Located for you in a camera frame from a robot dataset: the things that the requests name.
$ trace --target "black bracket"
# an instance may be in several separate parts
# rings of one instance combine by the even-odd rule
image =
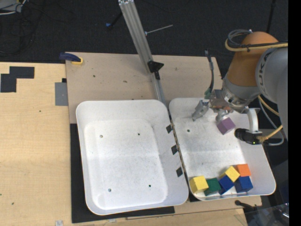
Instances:
[[[160,80],[159,70],[164,66],[164,64],[155,61],[149,61],[147,65],[150,69],[150,72],[155,73],[156,79]]]

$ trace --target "cube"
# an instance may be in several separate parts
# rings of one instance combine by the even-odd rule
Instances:
[[[241,177],[247,177],[247,176],[251,175],[251,171],[249,169],[248,164],[236,165],[236,169],[237,169],[237,171],[238,171],[238,173],[240,174]]]
[[[214,194],[221,190],[221,185],[218,182],[217,178],[207,179],[207,183],[208,183],[209,188],[204,191],[205,196]]]
[[[230,188],[234,186],[234,183],[227,175],[222,177],[219,180],[219,183],[221,185],[221,190],[218,191],[220,195],[224,194],[226,191],[228,191]]]
[[[239,178],[240,174],[233,166],[230,166],[222,175],[221,177],[227,175],[232,182],[235,182],[237,178]]]
[[[209,187],[204,176],[198,176],[190,179],[189,184],[193,194],[202,192]]]
[[[234,183],[234,187],[237,193],[248,192],[253,188],[253,184],[249,176],[239,177]]]
[[[235,128],[235,124],[233,123],[233,121],[231,120],[230,117],[220,121],[217,124],[217,128],[218,130],[220,130],[220,132],[225,135],[226,133],[232,131]]]

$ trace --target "orange cube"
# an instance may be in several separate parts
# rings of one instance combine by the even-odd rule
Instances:
[[[242,177],[250,176],[251,172],[248,164],[236,165],[236,169]]]

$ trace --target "metal post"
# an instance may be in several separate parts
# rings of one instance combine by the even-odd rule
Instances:
[[[153,61],[153,58],[150,52],[150,47],[145,37],[145,33],[134,0],[119,0],[119,6],[130,31],[130,34],[132,36],[134,45],[139,54],[141,62],[144,64],[147,72],[151,75],[156,96],[159,101],[166,105],[161,81],[160,79],[156,79],[155,74],[151,73],[148,67],[148,62]]]

